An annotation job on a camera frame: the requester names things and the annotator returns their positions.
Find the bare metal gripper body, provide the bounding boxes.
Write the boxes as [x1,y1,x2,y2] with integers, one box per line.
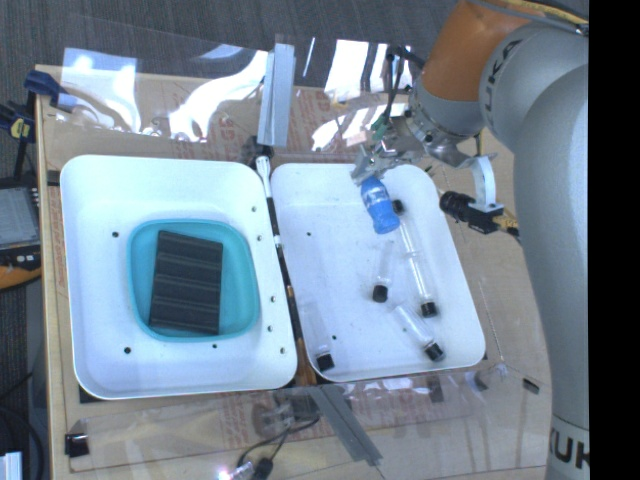
[378,113,476,169]

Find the blue bottle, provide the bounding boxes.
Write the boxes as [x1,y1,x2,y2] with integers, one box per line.
[360,175,402,236]

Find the clear plastic bottle black cap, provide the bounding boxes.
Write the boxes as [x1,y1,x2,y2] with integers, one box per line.
[371,239,397,304]
[391,198,417,258]
[408,251,441,319]
[393,304,447,363]
[301,299,337,373]

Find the white plastic tray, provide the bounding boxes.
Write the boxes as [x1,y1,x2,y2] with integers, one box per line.
[269,161,488,384]
[59,154,299,401]

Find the thin black and white rod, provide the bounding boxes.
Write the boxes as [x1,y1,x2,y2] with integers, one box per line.
[254,154,318,387]

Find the brown cardboard board red print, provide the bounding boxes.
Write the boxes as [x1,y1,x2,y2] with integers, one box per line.
[33,64,552,474]

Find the black ribbed rectangular block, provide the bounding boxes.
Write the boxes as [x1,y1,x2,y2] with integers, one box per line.
[147,229,225,337]

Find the blue plate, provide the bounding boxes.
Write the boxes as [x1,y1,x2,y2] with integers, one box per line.
[125,218,262,344]

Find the black cylinder on white bracket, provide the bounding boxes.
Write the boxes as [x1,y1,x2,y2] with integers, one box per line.
[439,153,506,235]

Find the black block with thin wires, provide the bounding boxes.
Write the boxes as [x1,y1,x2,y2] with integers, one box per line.
[288,391,321,422]

